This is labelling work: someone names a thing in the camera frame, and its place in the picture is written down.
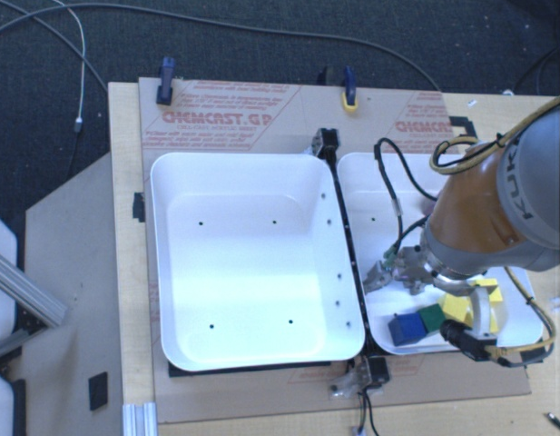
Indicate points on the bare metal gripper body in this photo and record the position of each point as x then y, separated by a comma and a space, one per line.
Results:
415, 266

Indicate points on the blue cube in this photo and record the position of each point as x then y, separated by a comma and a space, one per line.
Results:
407, 329

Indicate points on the green cube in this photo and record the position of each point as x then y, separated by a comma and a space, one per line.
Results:
433, 317

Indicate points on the brown cardboard board, red print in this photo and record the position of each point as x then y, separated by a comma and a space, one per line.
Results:
261, 116

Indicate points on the black cylinder on white bracket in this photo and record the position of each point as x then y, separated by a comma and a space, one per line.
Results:
468, 339

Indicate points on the white plastic tray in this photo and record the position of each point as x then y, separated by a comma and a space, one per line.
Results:
375, 189
252, 266

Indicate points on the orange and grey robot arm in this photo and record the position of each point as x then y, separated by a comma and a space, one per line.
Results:
484, 207

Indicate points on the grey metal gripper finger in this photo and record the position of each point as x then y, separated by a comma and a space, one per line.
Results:
417, 288
377, 278

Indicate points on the thin black rod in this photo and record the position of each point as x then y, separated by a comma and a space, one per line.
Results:
350, 252

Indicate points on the yellow cube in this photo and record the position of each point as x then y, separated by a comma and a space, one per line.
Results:
493, 318
488, 286
456, 308

